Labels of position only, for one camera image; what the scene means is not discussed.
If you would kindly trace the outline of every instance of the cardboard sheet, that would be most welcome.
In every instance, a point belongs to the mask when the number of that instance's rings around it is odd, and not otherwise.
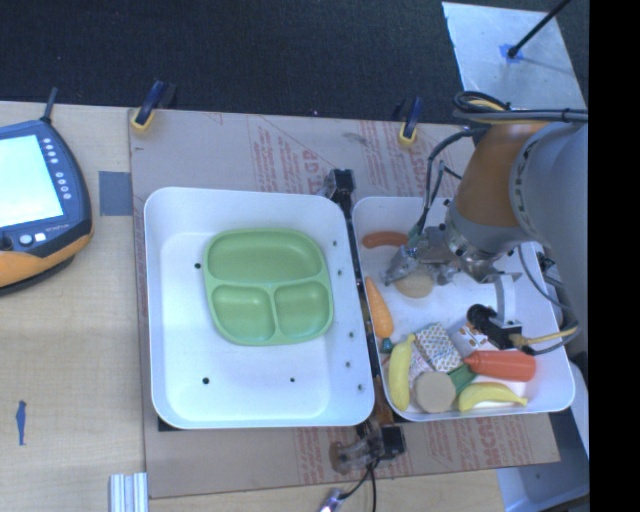
[[[144,203],[166,186],[316,193],[331,169],[351,169],[354,203],[366,196],[421,196],[427,159],[461,129],[419,125],[416,142],[398,144],[399,123],[184,111],[155,113],[130,129],[146,471],[151,498],[353,481],[329,460],[329,447],[357,440],[355,428],[179,431],[163,425],[150,394]],[[440,160],[463,174],[473,151],[464,138]],[[445,175],[439,196],[450,197]],[[403,423],[407,452],[381,464],[390,478],[556,462],[547,414]]]

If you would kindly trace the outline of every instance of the divided green plate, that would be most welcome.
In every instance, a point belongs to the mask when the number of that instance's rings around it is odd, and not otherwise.
[[[322,335],[333,320],[318,244],[285,228],[224,231],[204,251],[207,301],[222,335],[240,345],[282,345]]]

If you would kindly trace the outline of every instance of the yellow banana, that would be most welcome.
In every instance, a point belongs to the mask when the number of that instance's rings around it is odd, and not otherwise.
[[[474,382],[464,388],[458,395],[458,409],[468,411],[480,402],[517,402],[527,405],[527,398],[516,395],[501,382]]]
[[[410,334],[406,340],[394,345],[389,359],[389,395],[393,405],[401,411],[409,407],[409,366],[411,344],[415,339],[415,335]]]

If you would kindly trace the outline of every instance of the wooden table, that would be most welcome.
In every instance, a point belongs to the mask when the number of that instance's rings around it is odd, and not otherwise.
[[[0,126],[43,112],[0,102]],[[127,109],[55,105],[52,120],[85,174],[95,235],[61,273],[0,297],[0,510],[105,512],[109,476],[145,471],[132,217],[99,213],[99,172],[130,172]],[[493,470],[376,485],[378,511],[504,510]],[[317,510],[331,487],[151,500],[149,510]],[[341,512],[371,510],[372,496],[367,482]]]

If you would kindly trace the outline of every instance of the button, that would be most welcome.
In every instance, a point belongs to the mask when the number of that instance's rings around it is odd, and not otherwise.
[[[18,241],[20,245],[31,245],[33,243],[33,237],[31,235],[20,235]]]

